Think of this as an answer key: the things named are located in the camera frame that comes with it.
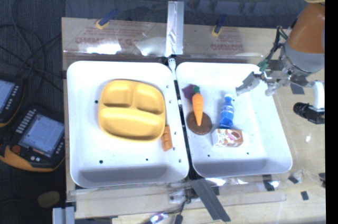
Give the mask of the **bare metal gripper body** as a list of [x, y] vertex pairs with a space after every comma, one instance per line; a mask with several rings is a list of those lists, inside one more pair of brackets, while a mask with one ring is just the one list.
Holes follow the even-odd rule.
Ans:
[[288, 60], [264, 60], [261, 63], [261, 78], [271, 88], [288, 86], [291, 83], [307, 87], [308, 72], [304, 72]]

